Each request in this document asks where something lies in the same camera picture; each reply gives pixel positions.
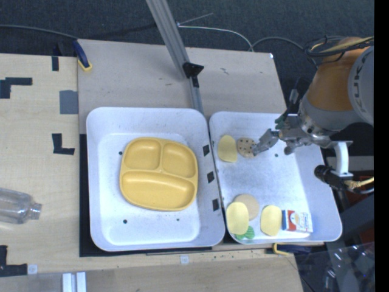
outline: white tray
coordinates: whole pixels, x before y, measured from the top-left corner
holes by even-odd
[[[269,244],[275,242],[331,242],[342,234],[342,223],[331,188],[314,176],[317,165],[323,164],[320,148],[316,145],[297,148],[286,156],[283,141],[254,158],[238,154],[236,162],[224,162],[218,157],[218,142],[223,135],[235,140],[249,137],[258,142],[268,128],[275,126],[279,114],[219,112],[210,118],[210,135],[215,164],[218,171],[222,202],[225,208],[234,197],[242,193],[253,195],[264,206],[273,204],[281,209],[309,211],[313,233],[280,231],[271,237],[260,229],[260,214],[249,225],[255,237],[237,240],[243,244]]]
[[[105,251],[197,248],[213,246],[222,240],[225,225],[219,189],[208,126],[200,112],[186,108],[96,108],[86,119],[86,131],[91,236],[99,248]],[[124,152],[131,140],[145,136],[180,142],[195,153],[198,193],[185,210],[143,209],[122,196],[120,152]]]

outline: beige table surface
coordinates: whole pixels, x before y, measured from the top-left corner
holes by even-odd
[[[88,48],[93,42],[85,41],[83,46]],[[150,85],[160,85],[159,96],[166,94],[164,97],[166,99],[168,96],[171,97],[174,86],[176,88],[183,86],[177,91],[183,96],[187,94],[187,87],[184,84],[186,82],[175,79],[173,63],[169,61],[170,58],[164,47],[109,44],[115,48],[122,47],[124,50],[126,47],[136,48],[136,51],[128,52],[130,60],[137,55],[142,56],[142,53],[149,55],[150,51],[155,52],[152,55],[154,64],[159,62],[158,57],[162,57],[165,62],[163,66],[167,68],[162,68],[159,73],[154,74],[154,84]],[[92,59],[93,53],[91,51],[87,53]],[[188,54],[194,63],[205,65],[199,80],[207,117],[220,110],[268,113],[284,111],[285,104],[277,72],[269,54],[193,48],[188,49]],[[185,266],[180,265],[182,253],[80,258],[78,255],[78,135],[82,130],[83,115],[88,112],[84,105],[93,107],[93,101],[90,104],[83,102],[83,99],[87,99],[85,91],[79,92],[80,109],[85,112],[83,114],[80,110],[80,129],[77,114],[60,114],[59,92],[78,91],[80,73],[83,71],[78,68],[76,59],[71,57],[60,57],[59,67],[59,71],[52,70],[51,57],[0,55],[0,80],[6,77],[33,78],[32,86],[12,86],[11,98],[0,100],[0,187],[29,193],[33,195],[36,202],[43,204],[40,219],[37,221],[29,221],[22,225],[0,223],[0,244],[8,246],[9,265],[22,263],[37,265],[39,273],[101,269],[105,269],[107,273],[108,269],[113,271],[117,268],[136,267],[141,273],[149,269],[152,272],[159,272],[159,276],[163,274],[168,276],[170,272],[175,272],[174,267],[177,266],[197,269],[196,265],[198,265],[198,269],[207,269],[201,271],[199,276],[212,276],[210,275],[212,269],[218,269],[215,273],[217,278],[221,276],[219,267],[233,271],[241,269],[242,265],[248,263],[247,265],[268,272],[265,277],[269,287],[272,286],[269,283],[270,273],[275,276],[280,272],[287,280],[275,280],[278,288],[288,287],[289,291],[293,289],[301,291],[301,283],[292,255],[277,257],[266,254],[264,249],[256,247],[220,244],[212,251],[185,253],[189,258],[189,265]],[[97,61],[91,72],[100,72]],[[147,94],[150,86],[144,84],[143,89],[144,94]],[[142,106],[139,99],[133,101],[128,103],[127,100],[125,105]],[[173,104],[169,104],[164,100],[164,106],[189,107],[188,101],[189,98],[184,100],[184,103],[176,99]],[[114,100],[108,102],[108,105],[110,103],[116,105]],[[74,155],[53,154],[52,133],[61,133],[63,147],[75,148]],[[170,266],[158,268],[159,265]],[[250,277],[250,273],[251,270],[247,267],[247,276]],[[125,277],[125,272],[116,273],[115,276]],[[183,275],[183,278],[193,280],[186,275]],[[253,275],[252,281],[256,280],[259,280],[258,275]]]

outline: small box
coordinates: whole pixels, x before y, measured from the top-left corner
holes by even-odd
[[[308,212],[283,210],[282,229],[286,231],[313,232],[311,214]]]

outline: tray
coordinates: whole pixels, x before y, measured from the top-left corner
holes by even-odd
[[[232,238],[242,244],[270,244],[331,242],[342,234],[342,223],[331,188],[314,176],[314,168],[323,164],[320,148],[316,145],[297,148],[295,153],[283,153],[285,143],[278,141],[272,148],[254,158],[238,154],[236,162],[225,162],[218,157],[218,142],[223,135],[235,140],[248,137],[258,142],[268,128],[274,127],[279,114],[218,112],[210,118],[209,128],[215,165],[218,170],[222,203],[225,208],[240,194],[253,195],[260,204],[259,215],[249,221],[253,239]],[[267,205],[297,212],[309,211],[313,233],[280,230],[276,236],[261,232],[260,215]]]
[[[92,110],[86,120],[91,237],[105,251],[200,248],[218,244],[225,225],[208,126],[187,108]],[[156,137],[188,146],[198,162],[198,191],[184,210],[159,211],[130,204],[119,174],[126,146]]]
[[[119,183],[131,204],[151,210],[184,210],[197,194],[196,155],[178,142],[139,137],[126,146]]]

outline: white cable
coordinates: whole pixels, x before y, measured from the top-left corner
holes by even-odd
[[[182,25],[179,25],[178,27],[179,28],[192,28],[192,29],[207,29],[207,30],[216,30],[216,31],[219,31],[219,32],[234,33],[235,35],[238,35],[239,37],[243,38],[244,41],[246,41],[249,44],[251,52],[254,52],[254,49],[253,49],[253,46],[251,45],[251,42],[244,35],[242,35],[242,34],[240,34],[238,32],[234,32],[233,30],[221,29],[221,28],[213,28],[213,27],[202,27],[202,26],[182,26]]]

